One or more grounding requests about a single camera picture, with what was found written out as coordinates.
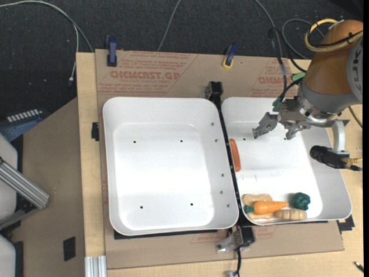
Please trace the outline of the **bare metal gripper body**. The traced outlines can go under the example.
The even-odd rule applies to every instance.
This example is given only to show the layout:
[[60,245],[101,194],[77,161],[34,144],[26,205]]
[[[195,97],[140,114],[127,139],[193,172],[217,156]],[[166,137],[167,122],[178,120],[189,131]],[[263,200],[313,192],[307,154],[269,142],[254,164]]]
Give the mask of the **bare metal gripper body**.
[[284,99],[277,114],[277,120],[283,125],[323,126],[335,116],[314,107],[303,97]]

